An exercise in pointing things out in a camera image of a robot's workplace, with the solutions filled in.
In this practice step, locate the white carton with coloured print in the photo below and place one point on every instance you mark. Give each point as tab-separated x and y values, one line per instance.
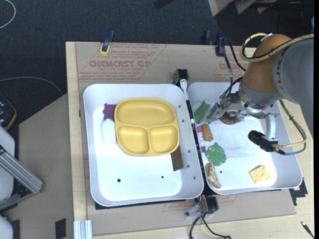
200	136

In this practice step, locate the yellow cheese wedge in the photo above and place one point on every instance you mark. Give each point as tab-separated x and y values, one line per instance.
259	174

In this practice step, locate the thin black and white rod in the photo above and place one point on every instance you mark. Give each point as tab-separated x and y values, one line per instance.
193	119

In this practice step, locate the brown chocolate bar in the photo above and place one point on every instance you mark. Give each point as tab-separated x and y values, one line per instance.
177	159

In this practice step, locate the white plastic tray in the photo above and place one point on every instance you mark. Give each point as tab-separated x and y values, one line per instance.
244	155
139	178

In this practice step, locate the yellow divided plate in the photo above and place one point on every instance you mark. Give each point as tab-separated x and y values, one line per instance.
147	123

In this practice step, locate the brown cardboard board red print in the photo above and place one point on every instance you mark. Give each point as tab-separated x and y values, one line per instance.
149	58

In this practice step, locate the black cylinder on white bracket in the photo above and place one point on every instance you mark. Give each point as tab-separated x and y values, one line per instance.
261	139

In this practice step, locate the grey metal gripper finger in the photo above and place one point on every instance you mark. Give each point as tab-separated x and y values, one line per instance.
239	118
213	113

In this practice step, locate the green lettuce leaf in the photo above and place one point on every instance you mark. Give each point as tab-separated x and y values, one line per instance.
216	154

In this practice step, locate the white bottle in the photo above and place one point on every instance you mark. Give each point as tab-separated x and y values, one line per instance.
109	132

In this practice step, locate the brown biscuit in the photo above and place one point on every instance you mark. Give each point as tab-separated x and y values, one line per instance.
226	120

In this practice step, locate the orange sausage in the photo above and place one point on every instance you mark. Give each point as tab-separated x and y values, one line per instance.
207	132

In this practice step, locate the green pea pod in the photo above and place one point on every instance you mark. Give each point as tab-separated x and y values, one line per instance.
200	111

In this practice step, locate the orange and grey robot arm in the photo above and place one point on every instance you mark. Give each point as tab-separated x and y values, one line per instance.
289	68

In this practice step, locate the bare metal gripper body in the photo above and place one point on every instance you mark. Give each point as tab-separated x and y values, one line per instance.
236	103

